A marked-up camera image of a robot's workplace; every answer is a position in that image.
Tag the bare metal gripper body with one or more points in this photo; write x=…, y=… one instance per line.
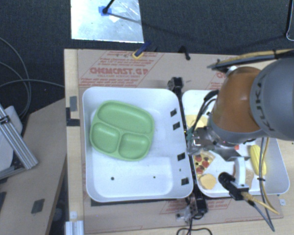
x=208, y=138

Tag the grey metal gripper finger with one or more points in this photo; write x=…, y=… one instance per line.
x=231, y=154
x=193, y=150

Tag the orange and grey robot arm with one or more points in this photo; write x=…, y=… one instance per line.
x=267, y=101

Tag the small red cube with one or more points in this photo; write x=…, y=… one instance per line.
x=237, y=147

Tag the toy pizza slice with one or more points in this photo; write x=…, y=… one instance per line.
x=202, y=164

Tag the pale yellow flat toy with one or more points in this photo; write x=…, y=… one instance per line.
x=192, y=120

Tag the yellow toy corn cob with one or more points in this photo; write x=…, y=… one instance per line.
x=256, y=158

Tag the round yellow toy biscuit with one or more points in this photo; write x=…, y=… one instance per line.
x=207, y=181

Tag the thin black rod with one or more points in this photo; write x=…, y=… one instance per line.
x=182, y=111

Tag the white plastic tray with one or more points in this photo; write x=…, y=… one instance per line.
x=137, y=175
x=274, y=180

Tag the green divided plate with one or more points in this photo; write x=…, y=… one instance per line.
x=122, y=128

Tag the brown cardboard board red print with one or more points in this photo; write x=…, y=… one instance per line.
x=127, y=67

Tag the black cylinder on white bracket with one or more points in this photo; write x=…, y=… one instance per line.
x=238, y=177

